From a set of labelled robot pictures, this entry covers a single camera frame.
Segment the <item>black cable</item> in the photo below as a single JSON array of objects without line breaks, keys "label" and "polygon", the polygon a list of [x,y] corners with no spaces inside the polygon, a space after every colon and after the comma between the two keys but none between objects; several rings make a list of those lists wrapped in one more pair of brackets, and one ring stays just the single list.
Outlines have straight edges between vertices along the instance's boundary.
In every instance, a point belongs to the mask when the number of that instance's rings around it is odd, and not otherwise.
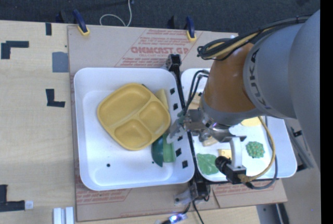
[{"label": "black cable", "polygon": [[298,24],[298,23],[304,23],[307,21],[307,19],[309,18],[309,16],[302,16],[302,17],[295,17],[295,18],[289,18],[289,19],[285,19],[285,20],[279,20],[279,21],[275,21],[273,23],[264,25],[261,28],[258,28],[256,30],[253,30],[251,32],[247,32],[244,33],[242,35],[239,35],[235,38],[232,39],[217,39],[214,40],[204,46],[200,46],[198,47],[197,51],[198,51],[198,57],[201,57],[204,60],[208,60],[208,59],[214,59],[214,58],[210,58],[216,54],[218,54],[219,52],[223,51],[224,49],[232,46],[233,44],[237,44],[237,42],[240,42],[242,40],[244,40],[247,37],[250,37],[248,40],[245,41],[243,45],[245,45],[248,42],[253,41],[255,38],[259,37],[260,35],[262,35],[263,33],[270,31],[272,32],[272,29],[281,29],[282,27],[286,27],[289,25],[293,25],[293,24]]},{"label": "black cable", "polygon": [[229,58],[231,56],[232,53],[234,53],[236,50],[238,50],[239,48],[245,46],[248,42],[245,42],[241,45],[239,45],[238,47],[235,47],[233,50],[231,50],[226,56],[224,56],[221,59],[217,59],[217,58],[210,58],[210,60],[218,60],[218,61],[222,61],[222,60],[226,60],[227,58]]},{"label": "black cable", "polygon": [[208,185],[208,195],[204,198],[205,202],[208,202],[210,197],[210,185]]},{"label": "black cable", "polygon": [[[184,209],[184,211],[181,214],[182,215],[186,214],[190,207],[191,207],[191,202],[188,203],[188,205],[186,206],[186,208]],[[162,222],[162,224],[171,224],[171,221],[168,219],[168,220]]]},{"label": "black cable", "polygon": [[254,186],[251,182],[246,182],[245,185],[247,187],[249,187],[250,189],[254,189],[254,190],[263,190],[263,189],[267,189],[268,187],[272,186],[273,183],[275,183],[277,179],[277,157],[275,156],[275,173],[274,173],[274,177],[273,179],[265,186]]},{"label": "black cable", "polygon": [[[195,96],[195,94],[196,94],[196,92],[197,92],[197,89],[198,89],[199,82],[200,82],[201,78],[202,78],[202,77],[208,77],[208,74],[209,74],[209,72],[206,71],[206,70],[199,70],[199,71],[197,71],[197,72],[194,74],[194,76],[193,76],[193,78],[192,78],[192,82],[191,82],[191,87],[190,87],[190,89],[189,89],[187,102],[186,102],[186,105],[185,105],[185,107],[184,107],[184,109],[183,109],[183,115],[184,115],[184,116],[185,116],[185,114],[186,114],[186,112],[187,112],[187,110],[188,110],[189,105],[191,104],[192,100],[194,99],[194,96]],[[193,89],[193,86],[194,86],[194,83],[195,83],[195,80],[196,80],[197,76],[198,76],[198,80],[197,80],[197,82],[196,82],[196,86],[195,86],[195,88]]]},{"label": "black cable", "polygon": [[195,200],[195,199],[193,200],[193,207],[194,207],[194,210],[197,212],[198,217],[199,217],[201,223],[204,224],[204,223],[203,223],[203,220],[202,220],[202,218],[201,218],[201,216],[200,216],[200,213],[199,213],[199,211],[197,210],[196,200]]}]

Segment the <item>blue clamp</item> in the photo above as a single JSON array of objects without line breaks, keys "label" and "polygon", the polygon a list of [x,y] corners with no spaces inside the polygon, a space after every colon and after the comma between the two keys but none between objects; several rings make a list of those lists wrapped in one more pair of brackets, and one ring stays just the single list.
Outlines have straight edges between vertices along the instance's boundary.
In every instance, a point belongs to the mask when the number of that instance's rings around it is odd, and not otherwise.
[{"label": "blue clamp", "polygon": [[79,31],[81,32],[81,34],[82,34],[82,35],[89,35],[90,30],[89,30],[88,27],[86,26],[85,21],[83,20],[83,17],[82,17],[82,15],[79,13],[79,11],[75,9],[75,10],[72,12],[72,14],[74,15],[75,20],[76,20],[77,24],[79,25],[79,26],[78,26],[78,29],[79,29]]},{"label": "blue clamp", "polygon": [[190,16],[186,17],[185,29],[187,29],[186,35],[187,35],[188,40],[190,40],[190,41],[197,40],[195,30],[194,30],[194,22]]}]

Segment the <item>white cable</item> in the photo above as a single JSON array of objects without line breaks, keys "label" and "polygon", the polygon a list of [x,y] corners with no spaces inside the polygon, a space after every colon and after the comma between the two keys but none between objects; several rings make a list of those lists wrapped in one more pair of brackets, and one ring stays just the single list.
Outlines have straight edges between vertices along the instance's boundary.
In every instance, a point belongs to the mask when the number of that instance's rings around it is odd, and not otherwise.
[{"label": "white cable", "polygon": [[125,26],[125,27],[129,27],[130,24],[131,24],[131,21],[132,21],[132,10],[131,10],[131,0],[128,0],[127,1],[127,4],[129,6],[129,11],[130,11],[130,20],[129,20],[129,23],[126,25],[125,22],[120,18],[118,17],[117,15],[114,15],[114,14],[104,14],[101,18],[99,18],[99,24],[100,25],[103,25],[102,24],[102,19],[105,17],[105,16],[112,16],[112,17],[115,17],[117,18],[118,20],[120,20],[122,22],[122,24]]}]

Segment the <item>yellow divided plate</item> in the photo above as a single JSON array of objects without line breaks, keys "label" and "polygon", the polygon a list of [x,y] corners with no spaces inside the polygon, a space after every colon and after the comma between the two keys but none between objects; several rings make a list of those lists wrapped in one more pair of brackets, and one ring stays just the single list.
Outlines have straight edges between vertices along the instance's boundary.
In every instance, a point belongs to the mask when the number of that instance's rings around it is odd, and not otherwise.
[{"label": "yellow divided plate", "polygon": [[144,85],[126,84],[97,108],[103,128],[122,147],[140,150],[157,140],[170,126],[170,114]]}]

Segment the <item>cardboard sheet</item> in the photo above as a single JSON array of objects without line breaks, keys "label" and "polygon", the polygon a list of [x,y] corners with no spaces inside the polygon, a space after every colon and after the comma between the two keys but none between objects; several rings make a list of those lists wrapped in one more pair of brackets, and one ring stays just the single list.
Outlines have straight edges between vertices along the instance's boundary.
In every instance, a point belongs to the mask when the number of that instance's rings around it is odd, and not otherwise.
[{"label": "cardboard sheet", "polygon": [[[68,26],[77,221],[182,212],[184,207],[174,205],[173,195],[185,191],[186,183],[99,192],[89,190],[82,184],[79,174],[73,78],[79,69],[87,67],[160,68],[165,65],[169,54],[181,55],[181,71],[210,68],[212,61],[196,56],[197,47],[236,34],[196,31],[197,40],[190,42],[183,30],[97,26],[89,26],[89,29],[89,36],[82,36],[76,25]],[[254,191],[244,188],[228,183],[213,186],[208,202],[201,202],[197,207],[201,210],[218,209],[287,200],[280,181],[267,190]]]}]

